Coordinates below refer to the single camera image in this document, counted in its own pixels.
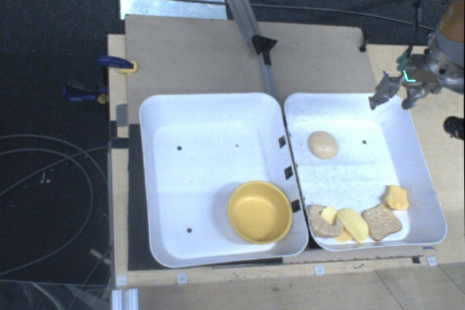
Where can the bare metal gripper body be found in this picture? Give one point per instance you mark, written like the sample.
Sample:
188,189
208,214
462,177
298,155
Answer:
427,74

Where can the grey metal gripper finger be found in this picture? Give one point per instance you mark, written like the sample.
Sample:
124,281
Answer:
414,98
384,89

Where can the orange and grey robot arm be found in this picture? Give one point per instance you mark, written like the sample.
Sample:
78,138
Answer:
452,20

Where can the beige bread roll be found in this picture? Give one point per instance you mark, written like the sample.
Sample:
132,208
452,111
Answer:
323,145

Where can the white plastic tray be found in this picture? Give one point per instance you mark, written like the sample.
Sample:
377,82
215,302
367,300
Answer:
203,174
367,178

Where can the yellow ridged toy food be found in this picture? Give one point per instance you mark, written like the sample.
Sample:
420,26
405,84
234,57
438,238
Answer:
397,197

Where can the thin black and white rod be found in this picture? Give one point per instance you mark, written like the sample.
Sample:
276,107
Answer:
270,80

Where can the brown toast slice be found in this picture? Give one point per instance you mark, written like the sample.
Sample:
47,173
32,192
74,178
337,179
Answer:
381,223

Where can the small yellow toy piece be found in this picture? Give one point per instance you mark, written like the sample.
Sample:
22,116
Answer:
329,215

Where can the yellow oval toy food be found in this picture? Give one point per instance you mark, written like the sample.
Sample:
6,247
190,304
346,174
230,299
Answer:
353,225

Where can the tan round biscuit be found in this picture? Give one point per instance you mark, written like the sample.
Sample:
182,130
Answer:
323,227

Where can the yellow bowl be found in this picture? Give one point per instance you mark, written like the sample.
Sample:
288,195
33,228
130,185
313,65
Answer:
259,212

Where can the brown cardboard board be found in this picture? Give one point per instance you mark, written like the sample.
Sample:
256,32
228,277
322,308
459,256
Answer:
196,58

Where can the black cylinder on white bracket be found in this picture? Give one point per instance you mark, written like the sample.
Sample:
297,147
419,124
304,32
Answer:
456,127

